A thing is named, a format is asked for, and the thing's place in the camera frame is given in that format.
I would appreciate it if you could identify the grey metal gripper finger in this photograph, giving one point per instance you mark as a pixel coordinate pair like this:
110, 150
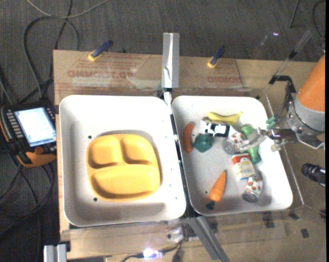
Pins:
260, 134
248, 145

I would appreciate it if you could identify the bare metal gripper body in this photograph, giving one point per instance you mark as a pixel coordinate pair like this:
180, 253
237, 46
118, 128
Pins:
285, 132

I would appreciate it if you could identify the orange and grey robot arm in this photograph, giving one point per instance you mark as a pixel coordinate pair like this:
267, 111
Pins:
313, 91

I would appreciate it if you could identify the green bottle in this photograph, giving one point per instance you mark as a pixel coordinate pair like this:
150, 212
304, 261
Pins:
254, 153

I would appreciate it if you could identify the small can with red print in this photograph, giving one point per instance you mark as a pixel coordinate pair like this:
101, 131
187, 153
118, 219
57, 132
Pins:
252, 188
232, 143

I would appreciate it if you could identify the white and orange carton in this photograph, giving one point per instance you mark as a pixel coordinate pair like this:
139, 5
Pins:
243, 166

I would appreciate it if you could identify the black and white carton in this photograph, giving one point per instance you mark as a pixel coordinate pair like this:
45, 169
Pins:
220, 130

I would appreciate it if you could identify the yellow banana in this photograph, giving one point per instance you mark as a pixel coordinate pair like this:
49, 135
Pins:
224, 117

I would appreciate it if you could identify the green broccoli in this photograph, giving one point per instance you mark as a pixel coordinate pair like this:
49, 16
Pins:
203, 143

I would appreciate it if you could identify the orange carrot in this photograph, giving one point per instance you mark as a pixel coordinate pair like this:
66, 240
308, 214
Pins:
218, 188

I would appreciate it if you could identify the white plastic tray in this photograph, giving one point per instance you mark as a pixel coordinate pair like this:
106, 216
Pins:
202, 179
77, 160

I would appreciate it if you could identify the orange-red sausage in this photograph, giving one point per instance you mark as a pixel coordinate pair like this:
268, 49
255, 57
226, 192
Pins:
188, 138

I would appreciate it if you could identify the yellow divided plate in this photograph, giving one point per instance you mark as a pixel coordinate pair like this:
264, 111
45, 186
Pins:
123, 179

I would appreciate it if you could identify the brown cardboard board red print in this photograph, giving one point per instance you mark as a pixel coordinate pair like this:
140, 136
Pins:
112, 72

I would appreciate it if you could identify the black cylinder on white bracket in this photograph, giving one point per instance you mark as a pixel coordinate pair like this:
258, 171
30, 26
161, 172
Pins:
313, 172

